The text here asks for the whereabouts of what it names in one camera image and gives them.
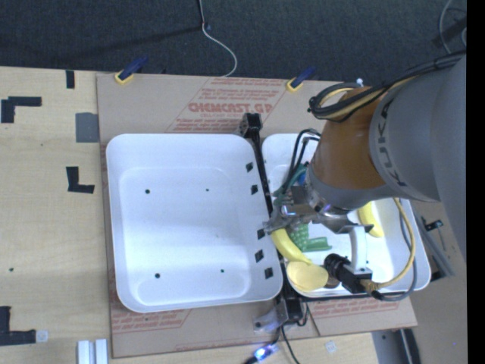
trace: black fabric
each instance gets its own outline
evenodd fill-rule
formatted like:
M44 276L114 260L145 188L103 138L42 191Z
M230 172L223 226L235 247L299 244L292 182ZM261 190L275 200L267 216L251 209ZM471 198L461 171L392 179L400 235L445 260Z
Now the black fabric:
M202 0L209 33L237 55L234 77L375 85L445 54L438 31L448 0ZM454 7L447 28L461 23ZM205 38L197 0L0 0L0 65L218 76L233 59ZM463 49L454 29L449 47Z

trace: cardboard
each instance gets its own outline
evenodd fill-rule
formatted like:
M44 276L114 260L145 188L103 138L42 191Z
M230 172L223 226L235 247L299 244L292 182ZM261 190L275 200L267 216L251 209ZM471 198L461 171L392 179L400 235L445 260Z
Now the cardboard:
M148 315L121 305L114 283L105 150L122 133L234 133L246 112L261 114L262 138L309 127L322 130L324 122L307 112L308 100L333 83L306 81L291 93L285 80L137 74L122 86L113 74L97 74L96 79L113 357L270 341L271 334L254 332L252 320L268 312L273 301ZM408 300L388 304L344 299L310 303L309 307L311 321L304 328L289 329L289 338L416 325Z

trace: empty white tray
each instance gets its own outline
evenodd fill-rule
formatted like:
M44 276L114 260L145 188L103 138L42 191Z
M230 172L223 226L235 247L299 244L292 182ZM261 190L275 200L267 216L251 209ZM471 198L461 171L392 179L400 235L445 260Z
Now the empty white tray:
M277 190L288 172L293 147L297 134L282 133L269 136L263 142L262 152L268 176L270 191ZM310 140L303 156L303 162L309 162L316 150L317 142ZM419 235L418 226L412 214L409 201L402 201L406 215L411 219L413 231L416 235L416 264L417 264L417 283L416 290L425 288L430 282L430 265L424 251L424 246ZM402 236L399 224L399 212L392 199L382 199L375 202L376 219L383 228L385 236L382 238L367 235L368 245L368 267L373 271L373 281L383 282L394 278L405 266L408 261L409 251ZM349 219L359 223L355 212L349 214ZM332 249L328 251L318 251L305 253L313 263L322 265L324 259L330 253L337 253L341 256L351 258L350 237L347 234L334 234L322 224L310 224L308 226L310 237L327 237L328 244ZM403 279L392 286L380 290L382 293L395 293L406 291L412 282L412 269ZM310 298L320 297L344 297L351 295L346 289L339 285L334 289L321 288L310 293L299 292L301 295Z
M269 300L282 287L242 137L124 134L106 152L117 293L135 312Z

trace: teal object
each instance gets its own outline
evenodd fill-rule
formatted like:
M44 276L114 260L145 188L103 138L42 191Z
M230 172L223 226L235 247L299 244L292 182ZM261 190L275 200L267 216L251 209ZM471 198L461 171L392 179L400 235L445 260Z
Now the teal object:
M311 239L307 224L299 225L296 230L288 233L288 236L302 252L328 251L332 249L326 237Z

